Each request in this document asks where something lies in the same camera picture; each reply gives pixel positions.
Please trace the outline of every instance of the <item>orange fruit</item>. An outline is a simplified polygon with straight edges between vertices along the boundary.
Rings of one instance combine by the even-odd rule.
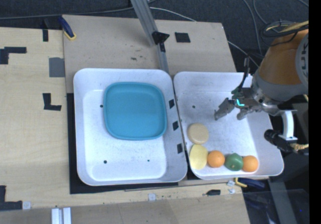
[[[214,150],[210,152],[207,156],[207,163],[212,167],[212,168],[219,168],[223,166],[225,162],[225,156],[217,150]]]
[[[243,157],[243,168],[245,172],[253,172],[256,171],[259,167],[258,159],[253,155],[248,155]]]

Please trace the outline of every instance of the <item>green ball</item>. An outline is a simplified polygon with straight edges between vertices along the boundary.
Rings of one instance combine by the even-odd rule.
[[[224,166],[232,171],[238,171],[243,168],[243,158],[237,153],[230,154],[226,157]]]

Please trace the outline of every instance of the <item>teal light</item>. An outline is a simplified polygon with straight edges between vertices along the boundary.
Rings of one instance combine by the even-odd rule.
[[[237,103],[238,106],[241,106],[241,107],[245,106],[245,104],[240,103],[239,99],[236,99],[236,103]]]

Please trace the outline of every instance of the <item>yellow clip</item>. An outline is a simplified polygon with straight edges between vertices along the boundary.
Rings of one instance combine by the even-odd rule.
[[[235,184],[236,184],[236,185],[238,185],[238,186],[240,186],[240,187],[247,187],[246,184],[243,184],[243,183],[239,182],[238,179],[239,179],[239,178],[235,178]]]
[[[74,41],[76,39],[76,37],[77,37],[75,33],[73,33],[74,34],[73,37],[70,37],[66,31],[64,32],[64,34],[70,41]]]

